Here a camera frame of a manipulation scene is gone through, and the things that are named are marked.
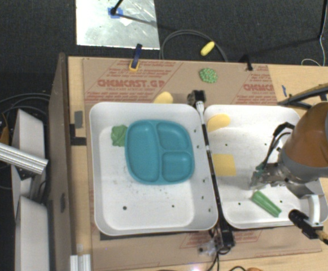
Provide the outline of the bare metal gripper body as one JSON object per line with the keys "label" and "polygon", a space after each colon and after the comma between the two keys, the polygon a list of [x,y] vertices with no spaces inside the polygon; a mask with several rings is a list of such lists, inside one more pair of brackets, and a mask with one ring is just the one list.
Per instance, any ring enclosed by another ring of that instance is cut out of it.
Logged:
{"label": "bare metal gripper body", "polygon": [[317,194],[307,186],[308,180],[296,177],[283,164],[268,164],[265,168],[264,180],[278,181],[278,186],[285,186],[299,199]]}

